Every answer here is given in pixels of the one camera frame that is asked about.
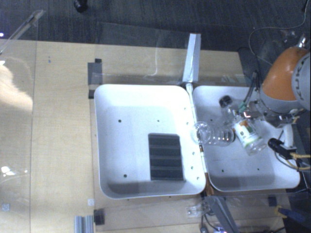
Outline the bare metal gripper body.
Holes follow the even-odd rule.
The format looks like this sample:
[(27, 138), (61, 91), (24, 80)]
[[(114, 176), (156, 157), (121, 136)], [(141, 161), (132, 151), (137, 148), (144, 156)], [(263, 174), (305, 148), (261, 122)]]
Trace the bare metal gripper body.
[(266, 121), (275, 128), (283, 127), (285, 124), (293, 124), (298, 114), (299, 109), (277, 112), (268, 108), (261, 100), (249, 102), (245, 109), (245, 117)]

